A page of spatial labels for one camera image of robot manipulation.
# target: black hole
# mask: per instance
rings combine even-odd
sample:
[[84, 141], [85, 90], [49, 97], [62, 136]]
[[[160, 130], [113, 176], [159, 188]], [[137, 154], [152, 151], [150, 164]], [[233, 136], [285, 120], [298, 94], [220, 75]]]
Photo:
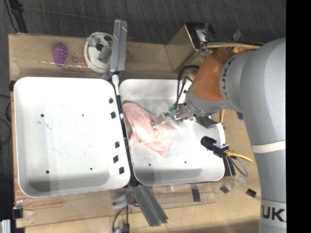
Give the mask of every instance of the black hole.
[[118, 160], [119, 160], [119, 157], [117, 155], [113, 157], [113, 163], [116, 163]]
[[111, 37], [108, 35], [104, 36], [104, 39], [105, 39], [105, 41], [112, 41]]
[[121, 167], [119, 168], [119, 174], [122, 174], [122, 173], [124, 173], [124, 167], [121, 166]]
[[117, 116], [115, 112], [111, 112], [110, 115], [112, 119], [114, 119]]

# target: purple grape toy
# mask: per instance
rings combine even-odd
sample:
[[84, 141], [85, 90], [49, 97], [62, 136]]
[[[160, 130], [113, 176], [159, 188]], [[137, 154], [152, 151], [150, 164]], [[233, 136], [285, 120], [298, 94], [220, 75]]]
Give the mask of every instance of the purple grape toy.
[[54, 62], [58, 67], [61, 67], [67, 57], [67, 48], [63, 44], [57, 44], [53, 48]]

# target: black cable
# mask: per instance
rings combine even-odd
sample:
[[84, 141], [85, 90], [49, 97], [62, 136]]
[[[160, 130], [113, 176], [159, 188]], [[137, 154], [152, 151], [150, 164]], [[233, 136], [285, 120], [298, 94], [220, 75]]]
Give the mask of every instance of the black cable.
[[7, 96], [7, 95], [3, 95], [3, 94], [0, 94], [0, 97], [6, 98], [6, 99], [10, 99], [10, 97], [9, 97], [9, 96]]
[[178, 74], [177, 74], [177, 81], [178, 81], [178, 84], [177, 84], [177, 98], [176, 98], [176, 102], [174, 103], [175, 109], [177, 108], [177, 104], [178, 104], [178, 101], [179, 101], [180, 96], [181, 96], [181, 93], [179, 92], [179, 87], [180, 87], [180, 81], [181, 81], [181, 78], [182, 78], [182, 76], [184, 74], [184, 71], [187, 70], [187, 69], [199, 69], [199, 68], [200, 68], [199, 66], [190, 65], [190, 66], [183, 66], [178, 71]]
[[175, 106], [175, 109], [177, 108], [177, 105], [178, 105], [178, 102], [180, 100], [180, 97], [181, 97], [181, 94], [183, 93], [183, 90], [184, 90], [184, 87], [185, 87], [185, 84], [186, 84], [186, 81], [187, 79], [189, 79], [191, 82], [192, 82], [192, 79], [189, 78], [188, 76], [186, 76], [183, 80], [183, 84], [181, 86], [181, 90], [179, 91], [179, 83], [180, 83], [180, 80], [178, 81], [178, 86], [177, 86], [177, 99], [176, 99], [176, 102], [174, 104]]
[[[242, 175], [245, 176], [245, 177], [248, 177], [248, 171], [247, 171], [247, 169], [246, 169], [246, 166], [243, 164], [243, 162], [242, 162], [238, 157], [235, 157], [235, 156], [228, 156], [228, 159], [229, 159], [229, 161], [235, 166], [235, 168], [240, 172], [240, 174], [242, 174]], [[241, 166], [243, 167], [245, 173], [243, 173], [243, 172], [238, 168], [237, 164], [235, 164], [234, 161], [233, 161], [232, 159], [237, 160], [237, 161], [241, 164]]]
[[10, 127], [10, 125], [9, 125], [6, 121], [4, 121], [3, 119], [0, 118], [0, 121], [3, 122], [3, 123], [8, 127], [8, 129], [9, 129], [9, 134], [8, 134], [8, 136], [6, 137], [6, 139], [5, 139], [4, 141], [2, 141], [2, 140], [0, 139], [0, 145], [2, 145], [2, 144], [4, 144], [4, 143], [6, 143], [6, 142], [10, 139], [10, 137], [11, 137], [11, 127]]
[[120, 215], [120, 213], [126, 208], [128, 207], [128, 205], [124, 206], [121, 210], [118, 211], [118, 213], [116, 214], [116, 217], [115, 219], [113, 220], [113, 223], [112, 223], [112, 233], [115, 231], [115, 222], [118, 218], [118, 216]]
[[126, 223], [128, 224], [128, 205], [126, 206]]
[[9, 10], [9, 6], [8, 6], [8, 4], [7, 4], [6, 0], [4, 0], [4, 3], [5, 3], [6, 10], [8, 11], [8, 14], [9, 14], [9, 18], [10, 18], [11, 24], [12, 24], [12, 26], [13, 26], [13, 28], [14, 28], [15, 32], [17, 33], [17, 29], [16, 29], [16, 27], [14, 26], [14, 23], [13, 23], [13, 21], [12, 21], [11, 14], [10, 14], [10, 10]]
[[5, 116], [9, 122], [12, 121], [12, 118], [10, 116], [10, 111], [11, 111], [10, 108], [11, 108], [11, 102], [8, 103], [8, 105], [6, 106], [6, 110], [5, 110]]

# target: cardboard surface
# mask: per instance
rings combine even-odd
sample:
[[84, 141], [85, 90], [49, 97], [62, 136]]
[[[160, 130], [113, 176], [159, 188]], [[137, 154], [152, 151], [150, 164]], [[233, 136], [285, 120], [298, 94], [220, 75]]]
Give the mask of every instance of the cardboard surface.
[[[70, 48], [65, 69], [53, 64], [51, 47], [59, 41]], [[25, 76], [97, 78], [97, 73], [86, 67], [81, 56], [84, 43], [85, 39], [82, 38], [9, 35], [10, 78], [12, 81]], [[167, 79], [176, 76], [170, 68], [164, 45], [158, 44], [127, 43], [126, 69], [130, 75], [126, 74], [125, 78]], [[11, 106], [11, 110], [14, 121], [14, 106]], [[224, 120], [226, 141], [236, 152], [254, 158], [244, 122], [238, 120], [236, 113], [230, 110], [226, 110]], [[111, 199], [122, 194], [122, 190], [39, 199], [27, 197], [18, 185], [14, 123], [12, 139], [15, 202], [20, 201], [23, 205], [23, 218], [17, 219], [18, 228], [26, 227], [26, 232], [30, 233], [111, 232], [112, 221], [118, 211], [112, 208]], [[155, 197], [169, 217], [168, 224], [149, 227], [140, 209], [130, 208], [131, 232], [204, 232], [200, 231], [202, 229], [212, 233], [258, 231], [260, 202], [245, 193], [247, 188], [260, 191], [258, 172], [255, 163], [244, 164], [249, 172], [247, 179], [237, 175], [234, 182], [223, 179], [217, 183], [198, 184], [200, 202], [193, 201], [189, 184], [153, 187]], [[231, 186], [230, 192], [224, 194], [219, 187], [228, 184], [228, 187]]]

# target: pink cloth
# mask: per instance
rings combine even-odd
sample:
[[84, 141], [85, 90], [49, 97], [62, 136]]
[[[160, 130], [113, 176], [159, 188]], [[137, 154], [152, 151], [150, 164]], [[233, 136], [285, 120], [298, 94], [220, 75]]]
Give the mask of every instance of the pink cloth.
[[126, 102], [123, 109], [133, 131], [130, 139], [133, 138], [149, 149], [165, 155], [176, 129], [168, 124], [153, 129], [151, 122], [154, 122], [156, 117], [135, 103]]

